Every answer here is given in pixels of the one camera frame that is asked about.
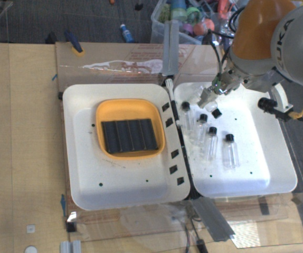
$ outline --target black bottle cap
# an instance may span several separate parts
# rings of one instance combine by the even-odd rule
[[[187,101],[183,101],[181,107],[182,107],[182,110],[184,110],[184,111],[190,110],[190,104]]]
[[[205,122],[208,121],[208,115],[202,113],[202,114],[200,115],[200,121],[205,121]]]
[[[211,114],[214,116],[215,119],[222,115],[219,109],[214,110],[213,112],[211,112]]]
[[[225,136],[226,141],[234,141],[234,135],[233,134],[227,134]]]
[[[209,133],[216,134],[216,133],[217,133],[217,128],[211,126],[211,127],[209,128]]]

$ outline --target white plastic tray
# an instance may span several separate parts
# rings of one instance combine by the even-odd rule
[[[144,160],[113,160],[100,149],[95,125],[97,106],[110,99],[145,99],[159,110],[166,147]],[[162,106],[169,108],[163,111]],[[185,199],[190,190],[168,93],[155,84],[73,85],[63,94],[71,194],[85,210],[147,205]],[[172,118],[174,123],[166,127]],[[171,153],[178,150],[172,158]],[[176,166],[171,174],[170,168]]]
[[[211,83],[182,83],[176,87],[174,96],[177,106],[194,91],[194,87]],[[196,118],[208,115],[209,127],[217,128],[218,147],[214,162],[207,164],[189,155],[193,182],[205,197],[245,197],[263,194],[287,193],[297,185],[297,176],[282,134],[279,121],[274,115],[264,113],[257,107],[264,94],[240,86],[229,95],[216,100],[222,116],[215,119],[210,112],[191,105]],[[240,167],[226,170],[222,164],[222,141],[225,135],[235,136],[238,145]],[[188,139],[185,146],[192,150]]]

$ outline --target wooden surface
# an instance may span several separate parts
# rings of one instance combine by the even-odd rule
[[[38,252],[59,252],[60,242],[69,239],[60,204],[66,184],[55,75],[54,45],[0,44],[0,252],[24,252],[30,245]],[[274,244],[279,244],[282,229],[290,230],[298,244],[236,249],[228,240],[208,243],[208,251],[303,253],[297,208],[287,205],[287,209],[289,218],[262,222],[258,229],[273,236]],[[28,225],[35,225],[33,233],[27,233]],[[82,253],[151,253],[155,252],[151,245],[167,248],[178,235],[83,242]],[[166,252],[180,253],[184,248]],[[198,251],[192,247],[190,252]]]

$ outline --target blue bottle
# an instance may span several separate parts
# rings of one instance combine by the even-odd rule
[[[130,31],[126,28],[125,24],[121,24],[120,29],[122,31],[122,35],[124,36],[126,43],[135,43]]]

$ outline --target dark gray floor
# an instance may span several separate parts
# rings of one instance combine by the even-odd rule
[[[151,14],[158,0],[143,0],[144,8],[134,10],[138,0],[9,0],[13,6],[7,14],[9,41],[14,43],[45,43],[52,31],[59,41],[65,41],[63,32],[69,29],[82,42],[124,42],[119,26],[126,23],[136,41],[149,43],[152,32]],[[0,21],[0,40],[5,35],[6,22]],[[303,87],[284,83],[290,102],[299,111],[303,108]],[[290,140],[291,156],[296,163],[298,186],[303,193],[303,122],[285,124]],[[303,199],[298,205],[303,220]]]

